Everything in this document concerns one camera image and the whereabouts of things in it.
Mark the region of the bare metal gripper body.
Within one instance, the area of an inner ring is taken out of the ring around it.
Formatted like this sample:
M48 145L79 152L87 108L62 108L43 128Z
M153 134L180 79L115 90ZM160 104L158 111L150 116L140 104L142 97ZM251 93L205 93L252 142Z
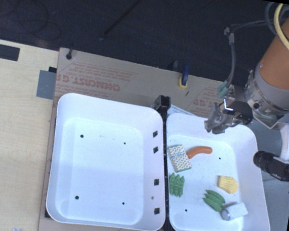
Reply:
M287 114L287 110L279 107L267 98L258 83L260 76L250 72L248 82L244 87L231 86L219 105L224 119L223 125L229 127L243 124L248 125L253 120L259 121L267 128L273 128L277 121Z

